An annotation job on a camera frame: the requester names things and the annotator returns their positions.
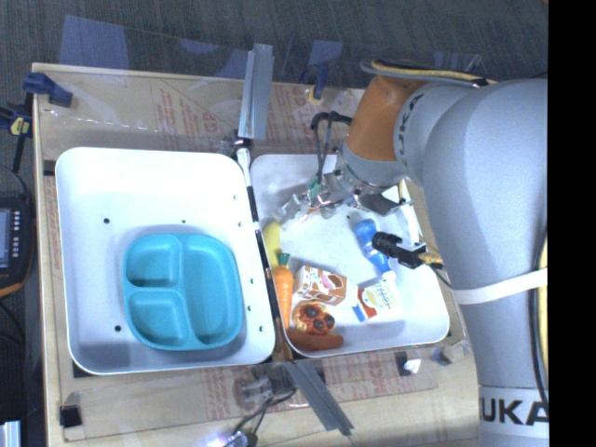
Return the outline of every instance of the toy food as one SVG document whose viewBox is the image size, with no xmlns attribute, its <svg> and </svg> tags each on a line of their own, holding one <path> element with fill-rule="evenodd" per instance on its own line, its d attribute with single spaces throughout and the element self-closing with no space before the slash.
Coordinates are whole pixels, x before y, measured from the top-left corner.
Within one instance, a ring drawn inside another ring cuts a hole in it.
<svg viewBox="0 0 596 447">
<path fill-rule="evenodd" d="M 335 318 L 320 303 L 298 304 L 292 312 L 292 321 L 298 331 L 324 336 L 335 330 Z"/>
<path fill-rule="evenodd" d="M 278 255 L 281 253 L 281 224 L 271 222 L 263 230 L 263 243 L 267 253 L 267 260 L 271 269 L 275 269 L 278 264 Z"/>
<path fill-rule="evenodd" d="M 335 349 L 344 344 L 344 336 L 337 333 L 328 333 L 324 336 L 308 334 L 296 328 L 286 330 L 291 343 L 303 351 L 322 351 L 324 349 Z"/>
<path fill-rule="evenodd" d="M 360 322 L 400 306 L 400 294 L 394 272 L 386 272 L 383 278 L 364 288 L 359 288 L 358 299 L 352 306 Z"/>
<path fill-rule="evenodd" d="M 278 255 L 278 266 L 273 270 L 273 282 L 278 294 L 281 319 L 286 330 L 290 327 L 291 298 L 294 291 L 294 275 L 288 268 L 289 260 L 290 255 L 288 253 L 280 253 Z"/>
<path fill-rule="evenodd" d="M 346 277 L 305 265 L 296 274 L 295 291 L 305 300 L 339 305 L 345 299 L 348 283 Z"/>
</svg>

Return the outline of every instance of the snack package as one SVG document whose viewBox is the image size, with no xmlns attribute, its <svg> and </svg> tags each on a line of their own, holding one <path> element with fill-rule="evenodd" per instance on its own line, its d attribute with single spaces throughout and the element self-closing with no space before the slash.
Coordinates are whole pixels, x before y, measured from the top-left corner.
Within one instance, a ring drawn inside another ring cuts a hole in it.
<svg viewBox="0 0 596 447">
<path fill-rule="evenodd" d="M 305 265 L 295 275 L 294 294 L 303 300 L 339 305 L 345 299 L 347 284 L 346 277 Z"/>
<path fill-rule="evenodd" d="M 358 301 L 352 306 L 360 322 L 400 305 L 395 272 L 385 272 L 380 281 L 358 289 Z"/>
</svg>

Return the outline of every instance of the metal bracket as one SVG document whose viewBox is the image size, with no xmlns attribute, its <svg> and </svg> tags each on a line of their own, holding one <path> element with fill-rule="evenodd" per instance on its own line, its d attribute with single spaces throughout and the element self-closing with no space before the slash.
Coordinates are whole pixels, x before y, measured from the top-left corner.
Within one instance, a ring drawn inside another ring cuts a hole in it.
<svg viewBox="0 0 596 447">
<path fill-rule="evenodd" d="M 263 140 L 267 131 L 267 112 L 273 78 L 273 47 L 255 44 L 249 51 L 238 136 Z"/>
<path fill-rule="evenodd" d="M 0 447 L 20 447 L 20 421 L 0 425 Z"/>
<path fill-rule="evenodd" d="M 305 395 L 308 404 L 325 429 L 328 431 L 339 429 L 343 435 L 351 435 L 350 429 L 353 429 L 354 426 L 339 407 L 329 389 L 318 377 L 317 370 L 312 364 L 308 361 L 287 362 L 284 367 L 293 382 Z"/>
</svg>

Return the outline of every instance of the white strap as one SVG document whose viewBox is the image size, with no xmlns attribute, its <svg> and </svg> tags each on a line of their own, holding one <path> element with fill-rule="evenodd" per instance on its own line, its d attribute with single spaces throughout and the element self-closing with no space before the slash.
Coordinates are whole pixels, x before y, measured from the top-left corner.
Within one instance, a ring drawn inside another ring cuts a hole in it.
<svg viewBox="0 0 596 447">
<path fill-rule="evenodd" d="M 477 305 L 542 287 L 548 284 L 547 270 L 542 268 L 474 290 L 453 290 L 454 298 L 460 305 Z"/>
</svg>

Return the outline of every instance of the blue clamp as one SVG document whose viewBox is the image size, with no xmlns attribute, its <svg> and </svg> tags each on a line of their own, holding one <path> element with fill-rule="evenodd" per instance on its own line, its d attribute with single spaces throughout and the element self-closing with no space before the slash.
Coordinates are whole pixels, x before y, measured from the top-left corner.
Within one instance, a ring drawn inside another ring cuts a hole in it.
<svg viewBox="0 0 596 447">
<path fill-rule="evenodd" d="M 326 62 L 318 65 L 309 66 L 300 75 L 299 82 L 301 84 L 313 85 L 311 98 L 313 102 L 320 102 L 323 97 L 323 89 L 327 84 L 327 75 L 329 73 L 329 66 Z"/>
<path fill-rule="evenodd" d="M 43 73 L 29 73 L 22 88 L 28 93 L 47 94 L 49 102 L 59 106 L 69 107 L 73 100 L 73 93 L 57 85 Z"/>
<path fill-rule="evenodd" d="M 32 138 L 31 114 L 22 107 L 0 107 L 0 129 L 8 129 L 13 136 L 20 138 Z"/>
</svg>

